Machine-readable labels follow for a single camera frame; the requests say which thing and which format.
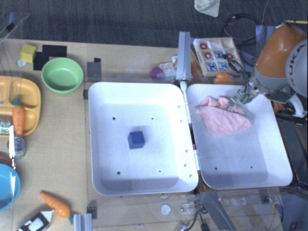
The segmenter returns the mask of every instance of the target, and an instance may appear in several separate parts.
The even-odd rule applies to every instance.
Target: gray carpet
[[[31,13],[24,23],[26,39],[177,47],[179,31],[190,31],[193,38],[220,37],[224,22],[235,13],[247,13],[260,24],[266,3],[221,0],[214,18],[197,12],[194,0],[0,0],[0,15]],[[264,24],[307,16],[308,0],[270,0]],[[254,35],[255,23],[238,19],[227,29],[244,39]]]

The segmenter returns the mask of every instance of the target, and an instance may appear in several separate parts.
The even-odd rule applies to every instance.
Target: blue bowl
[[[20,191],[20,179],[15,170],[0,164],[0,210],[4,210],[15,201]]]

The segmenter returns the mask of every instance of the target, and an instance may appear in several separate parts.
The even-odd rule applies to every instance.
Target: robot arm
[[[291,102],[296,109],[295,116],[304,117],[306,112],[296,94],[282,89],[291,87],[307,97],[307,44],[307,34],[301,29],[278,26],[266,42],[252,76],[248,80],[244,78],[245,85],[230,98],[226,109],[230,110],[237,102],[249,103],[263,94],[272,101]]]

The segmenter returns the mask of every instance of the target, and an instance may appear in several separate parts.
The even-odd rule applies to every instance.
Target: table surface
[[[16,65],[23,44],[42,50],[43,44],[67,46],[67,57],[77,61],[86,76],[87,62],[101,58],[102,72],[121,78],[149,78],[151,69],[160,63],[171,62],[178,49],[123,45],[102,45],[73,42],[11,40],[2,64]],[[84,83],[74,92],[59,95],[51,92],[41,80],[41,71],[32,64],[22,67],[22,76],[34,81],[41,92],[40,119],[36,129],[24,137],[26,155],[16,161],[16,171],[21,179],[21,191],[14,204],[0,212],[0,230],[17,230],[39,211],[49,210],[39,196],[44,190],[69,204],[73,213],[84,215],[91,200],[102,206],[95,231],[106,230],[175,230],[179,221],[192,220],[193,215],[181,215],[179,206],[188,202],[189,195],[102,197],[91,184],[89,162],[89,134],[86,101],[83,99]],[[0,152],[8,154],[8,138],[0,138]],[[171,207],[169,215],[161,212],[162,204]],[[205,215],[210,228],[215,224]],[[240,216],[234,220],[237,224]],[[71,231],[69,220],[52,217],[50,231]],[[191,230],[200,230],[200,221]]]

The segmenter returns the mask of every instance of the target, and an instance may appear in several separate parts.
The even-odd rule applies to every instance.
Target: blue cube
[[[143,132],[130,132],[128,135],[128,144],[130,149],[142,148],[145,144]]]

